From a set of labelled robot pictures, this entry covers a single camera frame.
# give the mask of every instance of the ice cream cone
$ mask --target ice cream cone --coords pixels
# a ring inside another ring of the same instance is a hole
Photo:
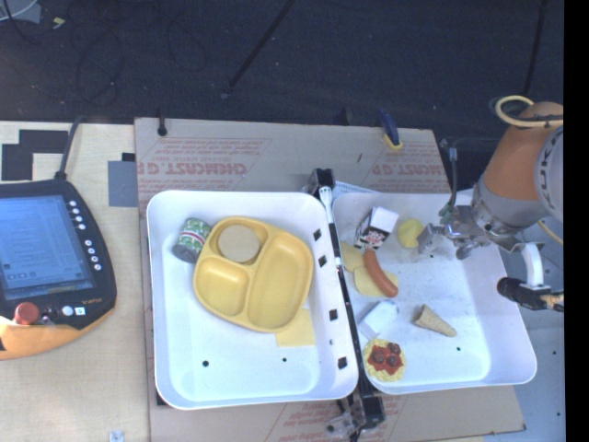
[[[422,306],[422,310],[414,323],[422,328],[440,332],[448,337],[454,337],[456,335],[456,329],[435,314],[427,305]]]

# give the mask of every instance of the soda can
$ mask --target soda can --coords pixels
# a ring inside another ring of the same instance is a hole
[[[210,232],[211,227],[201,219],[193,217],[187,219],[180,231],[178,241],[172,248],[172,253],[182,261],[196,263]]]

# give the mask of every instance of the emergency stop button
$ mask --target emergency stop button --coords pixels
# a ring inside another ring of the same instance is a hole
[[[39,308],[34,303],[24,301],[15,308],[15,323],[28,326],[39,318]]]

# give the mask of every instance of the toy sausage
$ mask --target toy sausage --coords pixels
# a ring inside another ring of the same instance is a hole
[[[391,282],[382,268],[380,268],[380,264],[378,263],[378,259],[376,258],[376,252],[372,249],[366,250],[364,253],[364,265],[366,266],[366,270],[375,281],[376,286],[380,288],[380,290],[387,295],[388,297],[396,297],[398,293],[397,286]]]

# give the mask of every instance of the robotic hand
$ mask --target robotic hand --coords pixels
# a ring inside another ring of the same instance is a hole
[[[504,103],[513,100],[528,105],[517,117],[502,110]],[[521,252],[527,283],[502,279],[499,293],[527,308],[563,311],[563,292],[552,293],[541,283],[537,244],[517,238],[543,217],[552,215],[563,221],[563,107],[511,96],[497,101],[495,111],[510,126],[476,183],[470,205],[455,205],[453,191],[440,212],[441,226],[430,223],[418,237],[419,252],[435,249],[444,238],[454,242],[459,260],[491,243],[508,252]],[[456,168],[456,150],[449,149],[449,153]]]

